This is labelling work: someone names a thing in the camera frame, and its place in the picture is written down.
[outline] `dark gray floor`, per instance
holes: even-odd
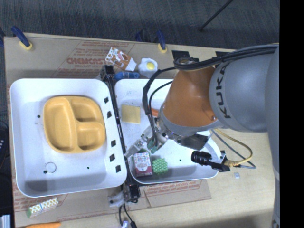
[[[203,32],[198,27],[228,0],[0,0],[0,25],[24,32],[135,40],[145,29],[166,43],[238,49],[279,42],[280,0],[234,0]],[[0,120],[7,122],[4,53],[0,51]],[[10,175],[7,158],[0,174]]]

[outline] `yellow cable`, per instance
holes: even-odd
[[[250,152],[250,156],[249,156],[248,158],[243,159],[243,160],[241,160],[241,161],[225,161],[224,165],[229,166],[229,167],[235,167],[235,166],[238,166],[238,165],[240,165],[240,164],[243,164],[243,163],[249,161],[249,160],[252,158],[253,153],[252,153],[252,150],[250,149],[249,146],[247,146],[246,144],[240,142],[239,140],[236,140],[236,139],[234,139],[234,138],[228,136],[227,134],[223,133],[223,132],[222,132],[221,130],[219,130],[219,129],[214,129],[214,130],[215,130],[216,132],[218,132],[219,134],[225,136],[226,138],[228,138],[228,139],[230,139],[230,140],[232,140],[232,141],[234,141],[234,142],[236,142],[236,143],[238,143],[238,144],[244,146],[244,147],[245,147],[246,149],[248,149],[249,152]]]

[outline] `yellow plate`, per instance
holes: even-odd
[[[105,142],[105,122],[98,104],[83,96],[57,96],[43,108],[48,144],[61,153],[100,148]]]

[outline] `white tray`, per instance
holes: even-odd
[[[59,153],[49,146],[43,128],[43,107],[57,95],[86,96],[100,106],[106,128],[101,148]],[[17,186],[24,195],[43,197],[117,187],[126,180],[127,169],[105,83],[96,79],[20,79],[10,88],[10,100]],[[55,172],[44,173],[55,167]]]
[[[148,98],[156,88],[169,81],[170,80],[166,79],[154,80],[149,90]],[[127,149],[133,143],[135,143],[136,140],[140,139],[143,131],[148,126],[150,126],[149,120],[145,115],[142,106],[143,87],[147,82],[147,79],[123,79],[118,81],[115,85],[115,94],[117,96],[117,105],[120,109],[120,116],[122,108],[121,106],[124,104],[139,106],[141,108],[140,124],[126,123],[121,121],[124,141]],[[153,96],[152,108],[160,108],[169,88],[170,85],[162,88]],[[208,136],[209,132],[201,132],[200,134]],[[220,150],[218,149],[218,146],[212,141],[212,139],[209,139],[208,143],[213,147],[214,152],[217,153],[218,157],[220,157]],[[218,171],[213,170],[210,166],[201,166],[199,164],[193,163],[191,161],[192,152],[192,149],[180,146],[173,140],[168,140],[158,151],[156,151],[154,154],[151,154],[151,161],[158,158],[165,158],[166,162],[168,163],[168,172],[166,174],[159,176],[154,174],[152,176],[137,178],[135,176],[135,167],[133,165],[132,157],[128,159],[130,171],[133,178],[141,184],[156,184],[174,181],[207,179],[217,175]]]

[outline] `black pole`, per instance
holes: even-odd
[[[229,0],[226,2],[223,7],[221,7],[205,24],[203,24],[201,27],[199,27],[199,31],[202,32],[203,29],[221,12],[224,10],[225,7],[227,7],[233,0]]]

